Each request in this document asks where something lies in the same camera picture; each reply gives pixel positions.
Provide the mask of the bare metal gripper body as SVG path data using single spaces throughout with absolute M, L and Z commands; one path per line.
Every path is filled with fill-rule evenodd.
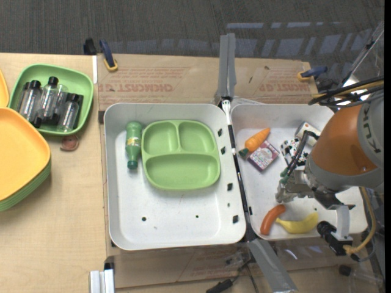
M 304 170 L 294 170 L 283 178 L 286 192 L 296 194 L 296 198 L 314 198 L 314 191 L 307 183 L 307 175 Z

